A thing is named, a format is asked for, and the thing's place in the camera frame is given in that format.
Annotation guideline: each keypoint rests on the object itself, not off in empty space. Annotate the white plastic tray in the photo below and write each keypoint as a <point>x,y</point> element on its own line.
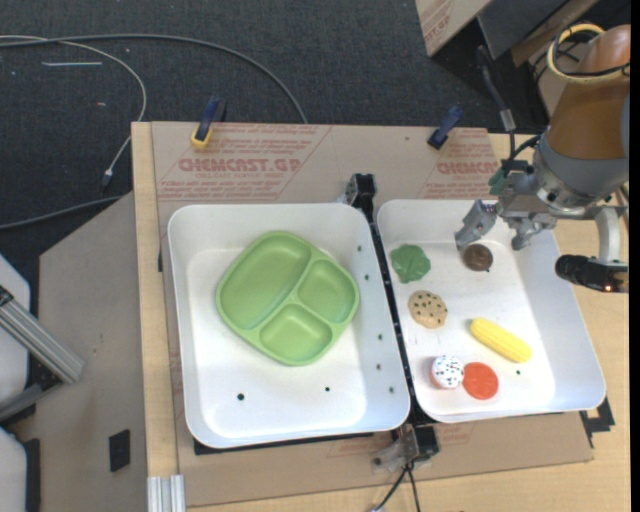
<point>280,400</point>
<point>540,300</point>

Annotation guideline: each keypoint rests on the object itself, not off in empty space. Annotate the green lettuce leaf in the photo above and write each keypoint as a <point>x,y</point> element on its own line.
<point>410,262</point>

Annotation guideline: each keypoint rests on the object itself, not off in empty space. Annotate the thin black rod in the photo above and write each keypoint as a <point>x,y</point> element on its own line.
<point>395,320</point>

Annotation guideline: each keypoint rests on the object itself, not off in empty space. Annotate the beige chocolate chip cookie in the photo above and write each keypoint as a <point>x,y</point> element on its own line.
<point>427,309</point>

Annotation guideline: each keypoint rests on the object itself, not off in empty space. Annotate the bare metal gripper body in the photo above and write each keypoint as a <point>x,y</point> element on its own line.
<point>525,196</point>

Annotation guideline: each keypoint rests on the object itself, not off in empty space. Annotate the brown cardboard board red print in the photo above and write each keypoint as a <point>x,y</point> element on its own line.
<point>280,165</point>

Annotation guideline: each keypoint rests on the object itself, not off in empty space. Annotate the black cylinder on white bracket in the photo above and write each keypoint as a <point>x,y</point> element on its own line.
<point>595,265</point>

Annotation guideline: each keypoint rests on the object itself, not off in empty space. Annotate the orange round slice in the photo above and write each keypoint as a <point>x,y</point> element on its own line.
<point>480,381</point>

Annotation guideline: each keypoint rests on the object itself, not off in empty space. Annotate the white sprinkled cupcake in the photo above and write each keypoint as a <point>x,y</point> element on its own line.
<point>446,371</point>

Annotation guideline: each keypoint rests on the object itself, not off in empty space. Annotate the yellow corn cob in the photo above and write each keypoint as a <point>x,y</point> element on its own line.
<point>500,340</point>

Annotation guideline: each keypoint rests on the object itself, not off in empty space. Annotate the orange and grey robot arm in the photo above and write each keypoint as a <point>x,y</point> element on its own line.
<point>587,115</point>

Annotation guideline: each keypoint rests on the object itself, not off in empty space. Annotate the brown round chocolate ball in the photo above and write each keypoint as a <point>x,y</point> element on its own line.
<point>477,256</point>

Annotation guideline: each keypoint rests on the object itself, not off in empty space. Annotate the green divided plate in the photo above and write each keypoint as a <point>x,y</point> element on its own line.
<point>287,297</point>

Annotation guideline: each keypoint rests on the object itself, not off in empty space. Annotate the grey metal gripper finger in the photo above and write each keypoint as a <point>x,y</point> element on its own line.
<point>472,224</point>
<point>526,233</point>

